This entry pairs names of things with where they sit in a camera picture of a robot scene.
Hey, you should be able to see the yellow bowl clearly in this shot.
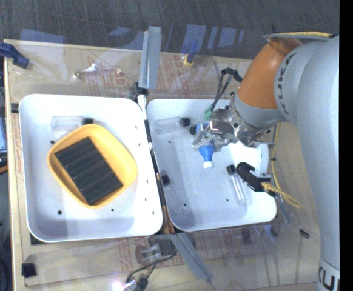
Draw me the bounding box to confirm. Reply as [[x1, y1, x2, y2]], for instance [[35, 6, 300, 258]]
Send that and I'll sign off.
[[46, 123, 139, 210]]

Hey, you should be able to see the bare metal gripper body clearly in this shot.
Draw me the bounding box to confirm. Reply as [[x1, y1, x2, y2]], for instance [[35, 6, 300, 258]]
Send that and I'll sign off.
[[209, 100, 270, 147]]

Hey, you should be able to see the black cylinder on white bracket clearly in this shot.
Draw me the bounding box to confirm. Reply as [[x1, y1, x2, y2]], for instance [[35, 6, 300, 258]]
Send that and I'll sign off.
[[235, 142, 272, 193]]

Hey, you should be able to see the brown cardboard board red print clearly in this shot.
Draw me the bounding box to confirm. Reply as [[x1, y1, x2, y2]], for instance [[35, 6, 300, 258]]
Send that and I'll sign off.
[[4, 39, 321, 287]]

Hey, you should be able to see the blue bottle white cap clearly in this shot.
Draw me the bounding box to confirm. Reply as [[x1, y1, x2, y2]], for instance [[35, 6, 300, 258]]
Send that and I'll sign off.
[[195, 122, 217, 169]]

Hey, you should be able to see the black ribbed rectangular tray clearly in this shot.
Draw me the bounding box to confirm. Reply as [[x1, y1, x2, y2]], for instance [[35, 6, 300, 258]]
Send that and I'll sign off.
[[53, 136, 124, 206]]

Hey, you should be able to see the white plastic tray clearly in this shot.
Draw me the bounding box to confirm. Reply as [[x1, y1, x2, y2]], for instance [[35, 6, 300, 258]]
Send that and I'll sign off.
[[146, 98, 278, 233], [18, 93, 164, 243]]

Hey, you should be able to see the clear plastic bottle black cap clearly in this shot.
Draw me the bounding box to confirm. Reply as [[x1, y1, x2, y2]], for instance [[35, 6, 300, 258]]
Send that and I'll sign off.
[[153, 116, 191, 135], [226, 164, 252, 206], [160, 170, 186, 215], [50, 115, 94, 133]]

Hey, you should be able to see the black block with thin wires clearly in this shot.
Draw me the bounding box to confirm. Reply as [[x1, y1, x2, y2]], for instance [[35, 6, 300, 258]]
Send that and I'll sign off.
[[140, 238, 178, 263]]

